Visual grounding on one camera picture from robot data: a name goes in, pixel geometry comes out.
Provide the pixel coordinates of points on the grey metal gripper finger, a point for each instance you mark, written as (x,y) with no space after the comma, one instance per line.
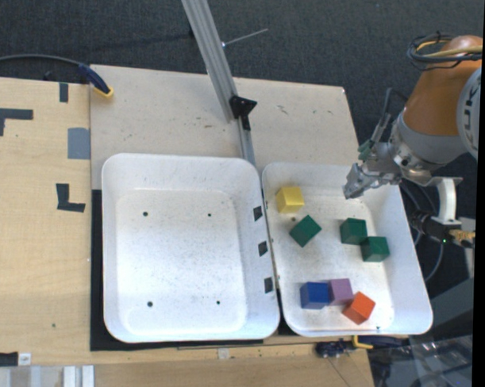
(369,181)
(352,180)

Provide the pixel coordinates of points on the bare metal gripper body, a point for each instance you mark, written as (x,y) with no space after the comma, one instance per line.
(390,162)

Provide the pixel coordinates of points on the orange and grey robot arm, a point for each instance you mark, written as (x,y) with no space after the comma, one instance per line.
(436,100)

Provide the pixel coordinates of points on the green cube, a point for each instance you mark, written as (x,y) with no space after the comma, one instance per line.
(304,230)
(352,231)
(375,249)

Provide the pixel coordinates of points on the yellow cube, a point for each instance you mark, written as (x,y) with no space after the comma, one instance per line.
(290,199)

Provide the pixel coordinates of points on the white plastic tray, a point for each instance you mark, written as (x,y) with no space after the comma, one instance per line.
(331,267)
(177,250)

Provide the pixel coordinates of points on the purple cube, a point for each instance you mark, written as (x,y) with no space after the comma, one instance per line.
(341,290)

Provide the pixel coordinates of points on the blue cube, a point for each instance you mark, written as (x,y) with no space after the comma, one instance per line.
(313,295)

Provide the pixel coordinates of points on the orange cube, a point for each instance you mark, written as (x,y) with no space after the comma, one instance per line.
(358,308)

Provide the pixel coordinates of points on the black cylinder on white bracket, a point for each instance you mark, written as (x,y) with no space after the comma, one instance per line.
(448,200)

